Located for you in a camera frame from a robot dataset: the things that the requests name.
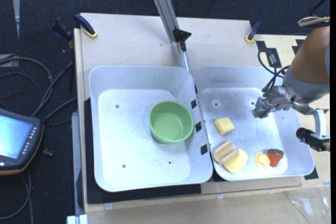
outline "black floor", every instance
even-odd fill
[[[178,17],[220,18],[260,22],[259,34],[308,34],[297,21],[311,16],[311,9],[321,0],[172,0]],[[153,0],[20,0],[20,36],[15,31],[13,3],[0,0],[0,55],[18,53],[20,57],[44,64],[53,78],[73,61],[73,50],[60,40],[52,29],[61,17],[70,28],[76,23],[73,16],[80,12],[158,15]],[[316,10],[319,17],[330,16],[330,0]],[[41,95],[48,88],[49,75],[40,64],[20,60],[19,67],[0,68],[0,108],[31,115],[39,106]],[[37,117],[43,119],[51,111],[76,96],[71,69],[55,84],[46,106]],[[29,166],[31,203],[34,223],[65,223],[74,212],[72,185],[71,114],[76,104],[65,106],[46,122],[43,144]],[[53,153],[46,158],[44,150]],[[27,197],[20,175],[0,177],[0,217],[20,208]],[[29,204],[17,215],[0,223],[29,223]]]

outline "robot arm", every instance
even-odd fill
[[[313,115],[316,131],[300,128],[296,136],[317,151],[330,151],[324,115],[328,110],[309,106],[330,93],[330,26],[315,28],[307,36],[283,75],[281,86],[271,86],[263,98],[258,98],[253,116],[265,118],[270,112],[291,107],[304,115]]]

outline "white tray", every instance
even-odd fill
[[[182,67],[99,66],[89,76],[94,171],[106,191],[199,184],[213,172],[194,80]],[[163,144],[148,124],[151,107],[174,100],[192,113],[194,133]]]
[[[225,180],[301,176],[314,169],[309,146],[296,137],[301,125],[295,110],[270,113],[264,119],[252,115],[254,103],[270,79],[271,74],[263,67],[204,67],[195,73],[211,151],[225,141],[232,141],[248,155],[247,164],[237,173],[230,173],[214,161],[216,172]],[[222,136],[214,121],[224,117],[231,119],[235,130]],[[283,150],[283,159],[276,167],[258,167],[255,154],[267,153],[270,148]]]

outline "display screen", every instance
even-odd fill
[[[33,125],[0,115],[0,155],[17,159]]]

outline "green bowl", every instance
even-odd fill
[[[194,130],[193,116],[182,104],[166,100],[156,103],[149,112],[152,135],[162,143],[186,140]]]

